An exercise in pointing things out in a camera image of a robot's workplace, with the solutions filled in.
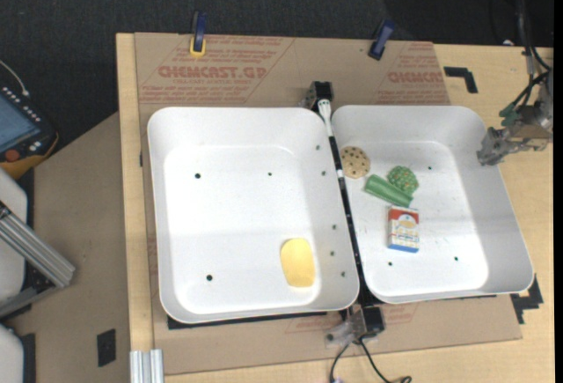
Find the cardboard label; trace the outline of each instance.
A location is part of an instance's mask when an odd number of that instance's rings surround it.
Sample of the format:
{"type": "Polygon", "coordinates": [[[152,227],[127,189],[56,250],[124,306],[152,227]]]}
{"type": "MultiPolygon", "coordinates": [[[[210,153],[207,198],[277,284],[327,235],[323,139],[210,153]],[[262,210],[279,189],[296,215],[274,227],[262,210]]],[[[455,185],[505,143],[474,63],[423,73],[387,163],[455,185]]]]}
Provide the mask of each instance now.
{"type": "Polygon", "coordinates": [[[397,325],[399,323],[410,323],[414,319],[418,303],[405,305],[381,305],[384,311],[386,325],[397,325]]]}
{"type": "Polygon", "coordinates": [[[203,57],[189,53],[187,36],[139,82],[140,103],[221,106],[244,104],[294,39],[211,35],[203,57]]]}
{"type": "Polygon", "coordinates": [[[304,331],[326,331],[342,322],[338,313],[328,313],[322,316],[300,317],[292,319],[285,330],[286,334],[302,333],[304,331]]]}
{"type": "Polygon", "coordinates": [[[417,41],[405,42],[371,100],[381,105],[449,103],[434,45],[417,41]]]}

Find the device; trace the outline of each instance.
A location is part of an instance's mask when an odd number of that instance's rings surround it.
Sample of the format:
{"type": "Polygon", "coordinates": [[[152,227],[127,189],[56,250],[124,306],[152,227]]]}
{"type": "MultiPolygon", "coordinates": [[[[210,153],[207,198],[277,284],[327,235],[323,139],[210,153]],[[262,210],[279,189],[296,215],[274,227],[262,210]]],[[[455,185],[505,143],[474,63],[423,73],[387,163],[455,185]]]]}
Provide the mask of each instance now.
{"type": "Polygon", "coordinates": [[[553,69],[546,73],[542,79],[537,78],[538,82],[532,81],[540,85],[533,106],[524,103],[515,107],[511,103],[501,112],[506,128],[487,130],[477,152],[481,164],[493,166],[506,155],[519,151],[541,151],[553,141],[553,69]]]}
{"type": "Polygon", "coordinates": [[[25,96],[0,86],[0,167],[14,180],[54,149],[58,135],[25,96]]]}

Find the white plastic tray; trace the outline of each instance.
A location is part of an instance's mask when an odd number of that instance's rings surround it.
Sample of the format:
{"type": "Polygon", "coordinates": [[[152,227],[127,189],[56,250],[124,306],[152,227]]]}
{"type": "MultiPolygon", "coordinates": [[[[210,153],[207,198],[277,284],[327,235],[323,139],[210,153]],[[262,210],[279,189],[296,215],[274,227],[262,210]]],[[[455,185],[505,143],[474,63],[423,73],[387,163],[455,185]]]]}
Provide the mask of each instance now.
{"type": "Polygon", "coordinates": [[[9,330],[0,325],[0,381],[24,381],[24,347],[9,330]]]}
{"type": "Polygon", "coordinates": [[[485,125],[465,107],[346,106],[333,116],[340,148],[369,156],[369,175],[346,178],[369,290],[388,303],[527,289],[533,279],[501,172],[476,156],[485,125]],[[363,190],[367,178],[410,167],[420,188],[420,251],[387,247],[389,203],[363,190]]]}
{"type": "Polygon", "coordinates": [[[359,281],[330,144],[302,108],[167,107],[149,121],[160,297],[197,323],[340,310],[359,281]],[[317,270],[288,285],[280,249],[317,270]]]}

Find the screen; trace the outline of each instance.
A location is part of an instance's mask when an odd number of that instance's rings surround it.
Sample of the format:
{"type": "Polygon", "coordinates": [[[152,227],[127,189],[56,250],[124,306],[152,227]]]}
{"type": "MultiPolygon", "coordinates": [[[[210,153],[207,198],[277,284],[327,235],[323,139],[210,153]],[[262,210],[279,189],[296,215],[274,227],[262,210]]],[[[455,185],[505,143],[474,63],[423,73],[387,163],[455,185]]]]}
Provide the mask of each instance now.
{"type": "Polygon", "coordinates": [[[22,140],[40,132],[10,101],[0,96],[0,151],[9,150],[22,140]]]}

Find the cable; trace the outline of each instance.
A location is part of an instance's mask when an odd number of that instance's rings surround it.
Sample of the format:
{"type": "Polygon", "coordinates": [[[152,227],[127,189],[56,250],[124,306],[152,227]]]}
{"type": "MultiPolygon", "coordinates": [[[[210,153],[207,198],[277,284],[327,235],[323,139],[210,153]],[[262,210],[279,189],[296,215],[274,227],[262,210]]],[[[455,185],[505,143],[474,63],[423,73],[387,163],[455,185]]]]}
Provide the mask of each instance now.
{"type": "Polygon", "coordinates": [[[548,77],[548,75],[549,75],[549,71],[542,73],[541,75],[539,75],[535,78],[530,76],[530,82],[528,83],[526,88],[524,90],[522,90],[520,92],[520,94],[515,98],[515,100],[512,102],[512,104],[514,106],[516,106],[520,102],[520,100],[522,98],[524,98],[524,101],[522,102],[522,104],[520,106],[521,107],[526,106],[528,104],[529,99],[530,99],[531,90],[533,89],[534,85],[536,85],[539,82],[545,80],[548,77]]]}
{"type": "Polygon", "coordinates": [[[536,47],[532,47],[532,48],[531,48],[531,52],[532,52],[532,54],[534,55],[534,57],[536,58],[536,61],[538,61],[539,64],[540,64],[542,67],[544,67],[547,71],[549,71],[549,70],[552,69],[549,65],[547,65],[547,64],[545,63],[545,61],[542,59],[542,56],[539,55],[539,53],[538,53],[536,47]]]}
{"type": "Polygon", "coordinates": [[[24,85],[23,81],[21,80],[21,78],[18,76],[18,74],[12,70],[7,63],[5,63],[2,59],[0,59],[0,65],[2,65],[5,69],[7,69],[15,78],[16,81],[18,81],[19,85],[21,86],[21,94],[27,98],[29,98],[29,92],[26,89],[26,86],[24,85]]]}
{"type": "MultiPolygon", "coordinates": [[[[384,381],[384,383],[391,383],[388,379],[386,379],[384,377],[384,375],[379,371],[379,369],[377,369],[376,364],[373,362],[373,359],[371,357],[371,354],[369,353],[368,348],[366,347],[366,344],[363,343],[363,339],[366,337],[369,337],[370,335],[362,335],[360,336],[360,338],[357,341],[352,341],[349,342],[348,344],[346,344],[344,347],[342,347],[342,350],[339,352],[339,354],[336,356],[336,358],[333,361],[333,365],[331,366],[331,373],[329,376],[329,382],[333,383],[334,381],[336,381],[334,379],[334,368],[336,367],[336,363],[338,363],[338,360],[340,359],[340,357],[344,354],[344,352],[347,350],[347,348],[350,346],[350,344],[355,344],[355,345],[360,345],[363,348],[363,351],[366,354],[366,357],[368,357],[369,363],[371,364],[371,367],[373,367],[373,370],[376,371],[376,374],[379,376],[379,378],[381,380],[384,381]]],[[[410,376],[404,377],[403,379],[401,379],[400,383],[411,383],[413,381],[413,378],[410,376]]]]}
{"type": "Polygon", "coordinates": [[[339,354],[336,356],[336,358],[333,361],[333,365],[331,366],[331,373],[329,375],[329,383],[333,383],[334,381],[336,381],[334,379],[334,368],[336,367],[336,363],[338,363],[338,360],[340,359],[340,357],[342,356],[342,354],[347,350],[347,348],[350,346],[351,342],[349,342],[348,344],[346,344],[344,347],[342,347],[342,350],[339,352],[339,354]]]}
{"type": "MultiPolygon", "coordinates": [[[[376,364],[373,362],[373,359],[371,358],[371,354],[369,353],[368,348],[366,347],[366,344],[363,343],[363,338],[364,336],[360,336],[360,345],[363,348],[363,351],[366,353],[366,357],[368,357],[369,363],[371,364],[371,367],[373,367],[373,370],[376,371],[377,375],[379,375],[379,378],[381,378],[385,383],[391,383],[388,379],[386,379],[382,373],[379,371],[379,369],[377,369],[376,364]]],[[[413,378],[410,376],[406,376],[403,379],[401,379],[400,383],[411,383],[411,381],[413,381],[413,378]]]]}

